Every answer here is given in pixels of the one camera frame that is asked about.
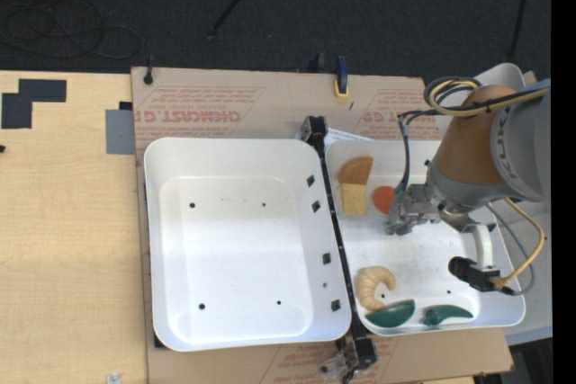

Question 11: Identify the orange round disc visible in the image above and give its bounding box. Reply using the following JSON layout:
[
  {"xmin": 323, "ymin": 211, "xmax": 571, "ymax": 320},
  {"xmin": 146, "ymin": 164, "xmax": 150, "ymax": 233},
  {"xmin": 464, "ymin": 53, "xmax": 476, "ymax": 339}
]
[{"xmin": 372, "ymin": 185, "xmax": 397, "ymax": 215}]

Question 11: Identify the dark green avocado half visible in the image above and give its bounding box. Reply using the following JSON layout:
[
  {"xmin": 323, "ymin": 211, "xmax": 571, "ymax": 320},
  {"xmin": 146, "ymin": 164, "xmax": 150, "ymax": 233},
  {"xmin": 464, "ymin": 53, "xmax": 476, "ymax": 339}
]
[{"xmin": 364, "ymin": 299, "xmax": 416, "ymax": 329}]

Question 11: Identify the yellow cheese block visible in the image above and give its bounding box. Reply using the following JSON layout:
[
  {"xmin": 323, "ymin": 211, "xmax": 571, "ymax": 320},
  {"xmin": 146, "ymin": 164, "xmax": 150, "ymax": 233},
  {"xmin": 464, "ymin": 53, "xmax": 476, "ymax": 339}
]
[{"xmin": 339, "ymin": 183, "xmax": 368, "ymax": 217}]

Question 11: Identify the white plastic tray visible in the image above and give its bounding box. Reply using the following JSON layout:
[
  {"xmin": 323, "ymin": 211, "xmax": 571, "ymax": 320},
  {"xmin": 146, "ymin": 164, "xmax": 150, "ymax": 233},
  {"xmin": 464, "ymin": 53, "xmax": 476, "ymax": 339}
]
[
  {"xmin": 324, "ymin": 138, "xmax": 527, "ymax": 337},
  {"xmin": 143, "ymin": 137, "xmax": 353, "ymax": 353}
]

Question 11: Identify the black block with thin wires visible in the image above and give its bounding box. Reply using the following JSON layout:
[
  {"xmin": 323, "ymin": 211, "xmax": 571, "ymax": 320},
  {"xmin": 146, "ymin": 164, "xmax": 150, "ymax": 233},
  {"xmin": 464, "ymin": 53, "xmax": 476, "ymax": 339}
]
[{"xmin": 335, "ymin": 335, "xmax": 379, "ymax": 374}]

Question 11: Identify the black cylinder on white bracket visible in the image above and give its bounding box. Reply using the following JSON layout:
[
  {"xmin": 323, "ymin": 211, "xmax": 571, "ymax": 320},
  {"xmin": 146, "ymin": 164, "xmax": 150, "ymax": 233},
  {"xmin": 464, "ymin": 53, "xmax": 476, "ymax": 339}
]
[{"xmin": 448, "ymin": 223, "xmax": 503, "ymax": 292}]

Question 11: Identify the thin black rod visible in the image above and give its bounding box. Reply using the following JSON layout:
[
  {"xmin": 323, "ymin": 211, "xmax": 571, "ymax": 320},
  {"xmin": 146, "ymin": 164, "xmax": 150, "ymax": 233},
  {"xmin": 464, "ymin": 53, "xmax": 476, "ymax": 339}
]
[{"xmin": 310, "ymin": 134, "xmax": 366, "ymax": 343}]

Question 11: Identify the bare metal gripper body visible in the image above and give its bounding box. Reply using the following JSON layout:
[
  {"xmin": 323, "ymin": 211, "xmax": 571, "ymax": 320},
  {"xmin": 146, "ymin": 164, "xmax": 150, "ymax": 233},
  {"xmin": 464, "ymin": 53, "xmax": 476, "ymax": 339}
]
[{"xmin": 397, "ymin": 183, "xmax": 453, "ymax": 225}]

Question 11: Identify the dark green pepper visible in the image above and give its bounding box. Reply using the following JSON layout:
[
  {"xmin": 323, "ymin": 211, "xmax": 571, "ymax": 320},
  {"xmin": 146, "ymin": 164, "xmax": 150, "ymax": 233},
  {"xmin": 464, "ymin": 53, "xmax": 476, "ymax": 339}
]
[{"xmin": 422, "ymin": 304, "xmax": 474, "ymax": 326}]

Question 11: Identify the brown cardboard board red print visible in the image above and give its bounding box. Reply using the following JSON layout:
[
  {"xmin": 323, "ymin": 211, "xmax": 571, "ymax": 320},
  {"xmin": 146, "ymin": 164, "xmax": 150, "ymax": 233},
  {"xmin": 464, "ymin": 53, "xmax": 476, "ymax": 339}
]
[{"xmin": 130, "ymin": 66, "xmax": 515, "ymax": 384}]

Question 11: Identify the brown waffle slice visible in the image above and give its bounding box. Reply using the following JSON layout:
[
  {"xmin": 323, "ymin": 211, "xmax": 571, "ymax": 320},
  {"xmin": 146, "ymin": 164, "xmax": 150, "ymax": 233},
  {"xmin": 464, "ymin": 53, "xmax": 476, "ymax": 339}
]
[{"xmin": 337, "ymin": 156, "xmax": 374, "ymax": 186}]

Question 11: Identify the beige croissant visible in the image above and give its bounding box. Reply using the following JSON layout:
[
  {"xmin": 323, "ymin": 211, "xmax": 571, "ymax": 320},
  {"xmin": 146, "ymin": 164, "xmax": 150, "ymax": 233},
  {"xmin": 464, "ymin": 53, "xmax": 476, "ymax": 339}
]
[{"xmin": 354, "ymin": 265, "xmax": 397, "ymax": 312}]

